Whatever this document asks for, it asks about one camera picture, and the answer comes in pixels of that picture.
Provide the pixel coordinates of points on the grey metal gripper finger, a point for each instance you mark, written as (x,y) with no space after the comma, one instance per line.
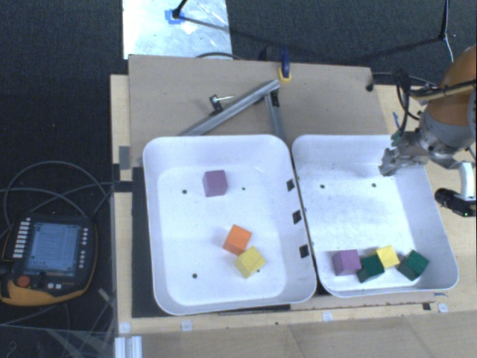
(397,167)
(385,164)

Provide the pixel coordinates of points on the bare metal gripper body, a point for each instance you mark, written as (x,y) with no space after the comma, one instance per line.
(417,149)

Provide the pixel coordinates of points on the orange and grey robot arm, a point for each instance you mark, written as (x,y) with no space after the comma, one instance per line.
(456,99)

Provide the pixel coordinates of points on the white plastic tray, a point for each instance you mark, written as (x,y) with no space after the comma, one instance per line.
(357,215)
(208,229)

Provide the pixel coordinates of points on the yellow cube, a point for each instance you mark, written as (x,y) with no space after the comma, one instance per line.
(388,256)
(249,262)

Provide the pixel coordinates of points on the green cube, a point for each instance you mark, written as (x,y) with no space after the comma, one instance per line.
(414,265)
(372,266)

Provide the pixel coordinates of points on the purple cube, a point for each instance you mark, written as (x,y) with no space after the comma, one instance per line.
(346,262)
(215,183)

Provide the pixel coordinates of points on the orange cube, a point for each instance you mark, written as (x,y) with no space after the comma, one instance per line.
(237,239)

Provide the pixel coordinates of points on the brown cardboard board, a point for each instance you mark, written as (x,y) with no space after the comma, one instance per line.
(231,77)

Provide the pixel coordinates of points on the small black block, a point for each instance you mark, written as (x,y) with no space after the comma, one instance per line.
(215,102)

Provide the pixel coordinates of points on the black cylinder on white bracket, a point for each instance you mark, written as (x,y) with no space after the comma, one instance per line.
(452,200)

